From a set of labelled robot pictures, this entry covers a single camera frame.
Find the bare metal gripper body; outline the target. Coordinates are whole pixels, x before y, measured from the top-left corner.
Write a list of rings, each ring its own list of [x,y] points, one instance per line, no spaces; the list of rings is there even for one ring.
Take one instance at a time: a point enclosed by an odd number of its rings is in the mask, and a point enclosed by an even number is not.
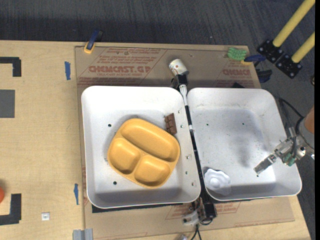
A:
[[[273,154],[285,165],[293,165],[306,157],[315,159],[314,148],[302,136],[287,138],[275,148]]]

